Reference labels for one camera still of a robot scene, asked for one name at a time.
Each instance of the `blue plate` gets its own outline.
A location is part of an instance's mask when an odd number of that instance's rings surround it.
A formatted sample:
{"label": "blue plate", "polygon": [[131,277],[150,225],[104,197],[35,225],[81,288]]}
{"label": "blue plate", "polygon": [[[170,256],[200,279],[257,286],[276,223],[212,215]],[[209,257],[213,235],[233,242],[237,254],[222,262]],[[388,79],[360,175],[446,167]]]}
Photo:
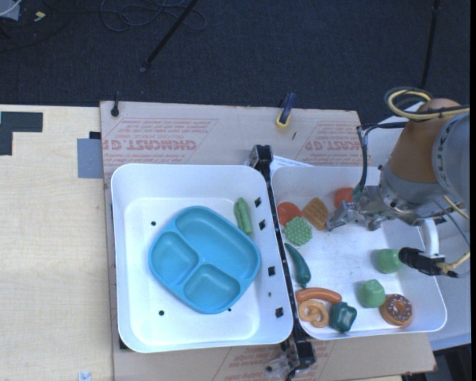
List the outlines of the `blue plate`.
{"label": "blue plate", "polygon": [[260,264],[254,241],[203,206],[178,212],[148,253],[152,274],[204,314],[219,314],[240,299],[257,276]]}

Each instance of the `black tape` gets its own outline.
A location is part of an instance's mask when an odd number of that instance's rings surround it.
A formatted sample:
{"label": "black tape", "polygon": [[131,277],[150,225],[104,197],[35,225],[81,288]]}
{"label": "black tape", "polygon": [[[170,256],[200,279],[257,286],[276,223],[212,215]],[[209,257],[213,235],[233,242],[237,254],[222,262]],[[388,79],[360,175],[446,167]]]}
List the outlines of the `black tape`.
{"label": "black tape", "polygon": [[13,133],[42,133],[43,114],[15,111],[0,113],[0,156],[13,155]]}

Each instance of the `toy donut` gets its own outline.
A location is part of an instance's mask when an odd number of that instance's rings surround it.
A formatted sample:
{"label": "toy donut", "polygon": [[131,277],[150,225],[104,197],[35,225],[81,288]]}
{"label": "toy donut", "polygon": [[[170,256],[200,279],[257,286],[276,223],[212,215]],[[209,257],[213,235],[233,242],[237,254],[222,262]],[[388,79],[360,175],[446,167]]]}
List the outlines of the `toy donut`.
{"label": "toy donut", "polygon": [[315,327],[325,327],[330,322],[326,307],[318,301],[309,299],[298,305],[298,314],[303,321],[309,321]]}
{"label": "toy donut", "polygon": [[413,319],[413,306],[403,295],[389,294],[379,307],[385,321],[394,326],[407,326]]}

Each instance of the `cardboard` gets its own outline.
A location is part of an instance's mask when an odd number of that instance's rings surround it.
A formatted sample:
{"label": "cardboard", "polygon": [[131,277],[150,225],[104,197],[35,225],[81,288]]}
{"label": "cardboard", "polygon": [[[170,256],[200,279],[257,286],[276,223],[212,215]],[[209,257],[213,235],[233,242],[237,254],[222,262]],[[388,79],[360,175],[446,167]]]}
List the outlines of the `cardboard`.
{"label": "cardboard", "polygon": [[[280,129],[275,108],[119,102],[115,117],[113,106],[114,102],[102,102],[100,109],[115,380],[271,379],[265,367],[282,354],[277,344],[153,354],[121,348],[109,180],[127,163],[244,164],[257,144],[270,145],[274,155],[305,164],[359,166],[363,158],[357,113],[292,109],[289,125]],[[425,333],[312,342],[317,362],[297,373],[296,380],[363,379],[436,367]]]}

